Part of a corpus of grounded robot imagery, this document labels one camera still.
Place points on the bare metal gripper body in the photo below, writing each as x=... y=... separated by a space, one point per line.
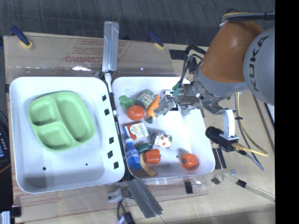
x=189 y=98

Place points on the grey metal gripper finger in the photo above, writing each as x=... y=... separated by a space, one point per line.
x=163 y=109
x=167 y=99

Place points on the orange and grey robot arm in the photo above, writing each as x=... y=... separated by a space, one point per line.
x=224 y=55

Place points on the orange carrot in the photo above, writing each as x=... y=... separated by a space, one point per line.
x=153 y=106

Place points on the small can with green print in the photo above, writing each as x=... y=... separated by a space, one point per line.
x=145 y=98

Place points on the orange toy tomato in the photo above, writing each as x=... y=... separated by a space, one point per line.
x=136 y=113

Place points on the white can with orange dots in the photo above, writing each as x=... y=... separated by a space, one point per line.
x=163 y=140

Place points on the white and orange carton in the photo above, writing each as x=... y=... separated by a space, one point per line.
x=137 y=130

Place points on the white plastic tray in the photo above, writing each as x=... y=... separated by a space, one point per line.
x=187 y=134
x=70 y=171

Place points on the green toy broccoli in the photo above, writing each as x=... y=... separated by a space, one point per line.
x=126 y=101

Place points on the dark green toy vegetable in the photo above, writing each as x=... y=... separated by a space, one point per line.
x=143 y=147

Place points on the orange toy pepper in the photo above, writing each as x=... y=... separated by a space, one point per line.
x=189 y=161
x=152 y=156

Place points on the blue plastic bottle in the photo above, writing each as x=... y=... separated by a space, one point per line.
x=132 y=154

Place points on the yellow banana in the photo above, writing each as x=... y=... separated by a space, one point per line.
x=148 y=169

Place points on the green divided plate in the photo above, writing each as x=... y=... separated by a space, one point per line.
x=70 y=111

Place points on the brown cardboard board, red print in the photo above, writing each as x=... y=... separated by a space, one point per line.
x=58 y=52

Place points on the black cylinder on white bracket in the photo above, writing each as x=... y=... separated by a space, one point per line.
x=220 y=136

